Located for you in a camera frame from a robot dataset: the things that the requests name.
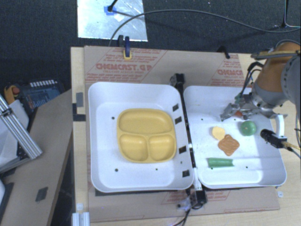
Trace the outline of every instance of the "silver metal sheet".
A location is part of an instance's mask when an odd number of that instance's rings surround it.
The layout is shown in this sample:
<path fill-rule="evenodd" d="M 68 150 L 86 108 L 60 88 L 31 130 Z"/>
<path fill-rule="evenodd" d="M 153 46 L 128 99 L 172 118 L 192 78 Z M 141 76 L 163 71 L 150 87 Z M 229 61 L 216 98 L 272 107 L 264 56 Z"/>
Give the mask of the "silver metal sheet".
<path fill-rule="evenodd" d="M 80 38 L 110 39 L 115 30 L 129 19 L 116 13 L 106 14 L 104 8 L 114 0 L 78 0 L 78 36 Z M 114 10 L 132 16 L 143 13 L 142 0 L 118 0 Z M 124 25 L 114 39 L 122 34 L 133 41 L 147 41 L 144 16 Z"/>

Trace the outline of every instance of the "black fabric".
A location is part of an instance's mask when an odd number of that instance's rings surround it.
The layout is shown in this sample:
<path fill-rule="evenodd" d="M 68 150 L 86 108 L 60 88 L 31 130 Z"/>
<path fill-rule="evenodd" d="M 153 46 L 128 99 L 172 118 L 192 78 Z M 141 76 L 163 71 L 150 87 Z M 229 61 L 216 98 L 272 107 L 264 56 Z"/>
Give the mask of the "black fabric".
<path fill-rule="evenodd" d="M 284 0 L 143 0 L 144 11 L 199 9 L 263 29 L 282 24 L 284 4 Z M 300 25 L 300 10 L 300 0 L 289 0 L 289 24 Z M 224 45 L 228 52 L 252 53 L 271 48 L 280 39 L 300 41 L 300 31 L 267 34 L 183 12 L 148 15 L 146 25 L 149 41 L 132 42 L 132 47 L 216 51 Z M 9 82 L 43 77 L 58 78 L 69 89 L 70 47 L 107 44 L 77 37 L 77 0 L 0 0 L 1 92 Z"/>

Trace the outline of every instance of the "yellow plate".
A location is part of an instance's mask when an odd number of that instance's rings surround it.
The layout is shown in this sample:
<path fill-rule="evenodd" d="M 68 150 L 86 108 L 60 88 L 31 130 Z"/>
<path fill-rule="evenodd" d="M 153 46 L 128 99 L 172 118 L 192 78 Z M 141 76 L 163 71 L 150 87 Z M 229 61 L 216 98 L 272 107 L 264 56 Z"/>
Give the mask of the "yellow plate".
<path fill-rule="evenodd" d="M 155 109 L 129 109 L 117 120 L 118 146 L 129 161 L 164 162 L 176 152 L 176 137 L 172 118 Z"/>

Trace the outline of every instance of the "green round toy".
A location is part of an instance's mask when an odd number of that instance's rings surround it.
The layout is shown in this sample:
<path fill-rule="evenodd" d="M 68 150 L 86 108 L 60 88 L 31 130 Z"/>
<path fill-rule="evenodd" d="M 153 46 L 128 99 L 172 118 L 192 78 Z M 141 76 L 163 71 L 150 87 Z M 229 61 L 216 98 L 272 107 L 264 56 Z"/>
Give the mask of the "green round toy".
<path fill-rule="evenodd" d="M 240 126 L 240 131 L 244 136 L 252 136 L 256 130 L 257 127 L 253 121 L 245 121 Z"/>

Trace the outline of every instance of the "white tray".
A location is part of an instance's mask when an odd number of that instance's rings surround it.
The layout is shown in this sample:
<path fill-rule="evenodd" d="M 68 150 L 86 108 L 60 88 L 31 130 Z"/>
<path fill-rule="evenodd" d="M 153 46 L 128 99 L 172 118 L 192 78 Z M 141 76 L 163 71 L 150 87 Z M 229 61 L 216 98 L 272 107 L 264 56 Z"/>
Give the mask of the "white tray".
<path fill-rule="evenodd" d="M 169 85 L 98 82 L 88 92 L 91 138 L 91 179 L 102 192 L 178 190 L 190 187 L 193 172 L 188 148 L 181 97 Z M 135 163 L 119 152 L 117 118 L 126 109 L 159 109 L 175 124 L 177 152 L 161 163 Z M 186 147 L 180 153 L 179 148 Z"/>
<path fill-rule="evenodd" d="M 240 91 L 241 88 L 203 86 L 190 86 L 184 91 L 198 178 L 212 189 L 281 185 L 286 171 L 280 151 L 260 136 L 262 129 L 273 130 L 270 120 L 262 114 L 254 115 L 251 120 L 257 131 L 250 137 L 239 131 L 242 119 L 231 117 L 221 122 L 220 114 Z M 224 128 L 240 143 L 230 157 L 218 148 L 218 140 L 211 135 L 214 126 Z M 234 167 L 211 169 L 207 163 L 210 157 L 233 159 Z"/>

